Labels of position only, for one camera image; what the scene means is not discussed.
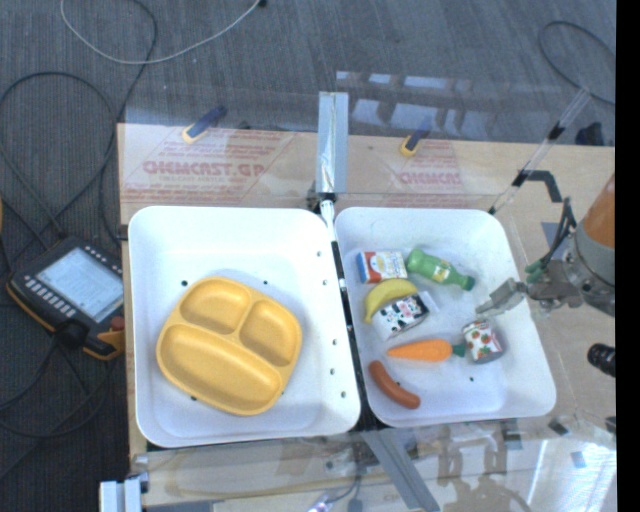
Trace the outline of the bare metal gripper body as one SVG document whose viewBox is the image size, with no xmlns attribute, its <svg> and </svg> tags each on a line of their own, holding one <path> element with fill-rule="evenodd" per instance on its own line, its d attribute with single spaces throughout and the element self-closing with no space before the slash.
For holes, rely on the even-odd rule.
<svg viewBox="0 0 640 512">
<path fill-rule="evenodd" d="M 615 287 L 577 259 L 539 259 L 528 265 L 525 273 L 529 297 L 547 310 L 588 305 L 606 315 L 615 315 Z"/>
</svg>

